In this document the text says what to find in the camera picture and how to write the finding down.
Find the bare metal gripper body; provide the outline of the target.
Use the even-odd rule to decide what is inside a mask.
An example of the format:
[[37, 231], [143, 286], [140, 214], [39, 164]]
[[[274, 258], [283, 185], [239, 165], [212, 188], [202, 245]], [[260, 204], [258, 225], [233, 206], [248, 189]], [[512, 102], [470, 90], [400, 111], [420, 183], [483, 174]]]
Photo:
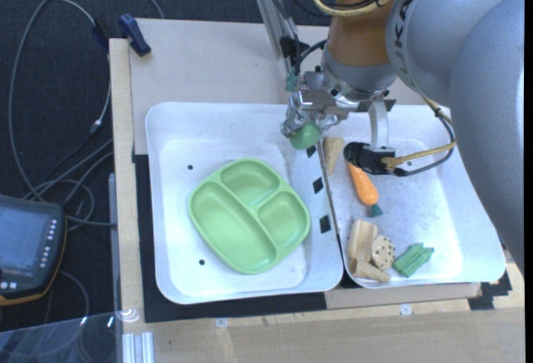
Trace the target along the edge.
[[344, 82], [330, 84], [321, 72], [305, 72], [296, 84], [296, 110], [300, 116], [335, 115], [346, 117], [348, 113], [363, 113], [376, 104], [383, 104], [389, 112], [396, 99], [388, 98], [388, 91], [377, 94], [360, 92]]

